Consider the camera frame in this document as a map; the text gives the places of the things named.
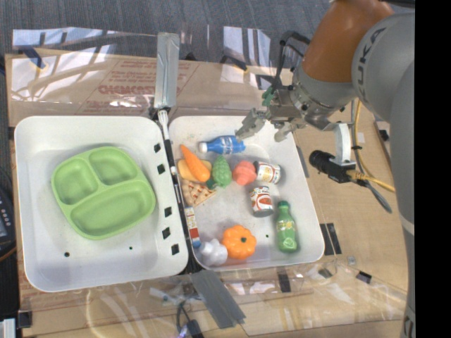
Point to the white plastic tray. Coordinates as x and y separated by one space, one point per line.
236 210
42 224

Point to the brown cardboard board red print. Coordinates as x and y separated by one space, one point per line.
352 220

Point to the yellow banana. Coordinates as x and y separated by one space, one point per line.
184 170

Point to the small red and white can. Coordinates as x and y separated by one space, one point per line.
267 172
261 201

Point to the blue bottle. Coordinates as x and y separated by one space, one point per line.
223 145

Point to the orange pumpkin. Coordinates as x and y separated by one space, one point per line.
239 242

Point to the green grapes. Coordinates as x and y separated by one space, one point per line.
221 173

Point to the orange carrot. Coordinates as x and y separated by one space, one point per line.
195 165

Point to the white garlic bulb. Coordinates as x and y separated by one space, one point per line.
214 253

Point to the pink doughnut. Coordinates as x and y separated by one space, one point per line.
244 173

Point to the green bottle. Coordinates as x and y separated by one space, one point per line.
286 229

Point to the white red blue carton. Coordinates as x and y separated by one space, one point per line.
192 225

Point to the black cylinder on white bracket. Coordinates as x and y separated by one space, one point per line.
333 169

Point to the pizza slice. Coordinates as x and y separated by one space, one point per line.
195 193

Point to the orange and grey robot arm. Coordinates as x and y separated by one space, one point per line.
380 58

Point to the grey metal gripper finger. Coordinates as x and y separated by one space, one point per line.
283 131
252 123

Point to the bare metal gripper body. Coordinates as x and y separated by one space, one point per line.
287 108

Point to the green divided plate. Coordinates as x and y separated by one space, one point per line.
105 199

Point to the thin black and white rod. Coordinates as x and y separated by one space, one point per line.
169 148

